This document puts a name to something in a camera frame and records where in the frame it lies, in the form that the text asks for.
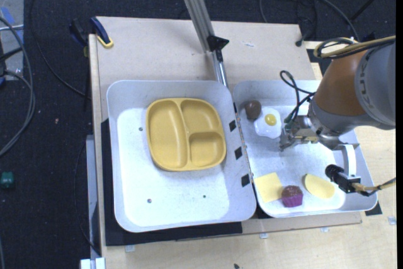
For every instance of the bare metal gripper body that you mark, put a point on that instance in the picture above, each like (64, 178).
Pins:
(303, 132)

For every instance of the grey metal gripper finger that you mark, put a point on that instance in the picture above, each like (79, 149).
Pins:
(292, 141)
(282, 145)

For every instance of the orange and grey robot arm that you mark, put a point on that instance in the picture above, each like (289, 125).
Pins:
(352, 88)

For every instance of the white plastic tray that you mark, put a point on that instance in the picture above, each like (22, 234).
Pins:
(296, 160)
(176, 192)

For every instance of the white toy fried egg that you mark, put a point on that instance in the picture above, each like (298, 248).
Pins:
(267, 130)

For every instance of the thin black and white rod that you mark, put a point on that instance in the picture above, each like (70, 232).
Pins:
(243, 135)

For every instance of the yellow toy cheese slice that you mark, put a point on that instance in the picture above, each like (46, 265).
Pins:
(267, 187)

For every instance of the brown toy kiwi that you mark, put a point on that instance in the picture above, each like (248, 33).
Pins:
(252, 109)

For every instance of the purple toy cupcake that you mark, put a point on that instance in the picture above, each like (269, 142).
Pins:
(292, 196)

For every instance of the yellow half-round toy slice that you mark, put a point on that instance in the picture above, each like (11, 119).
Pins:
(319, 187)

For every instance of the yellow divided plate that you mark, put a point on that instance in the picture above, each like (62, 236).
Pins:
(167, 132)

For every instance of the pale brown flat board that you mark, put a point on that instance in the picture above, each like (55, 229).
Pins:
(157, 50)

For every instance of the black cylinder on white bracket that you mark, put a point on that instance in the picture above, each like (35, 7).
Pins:
(341, 178)

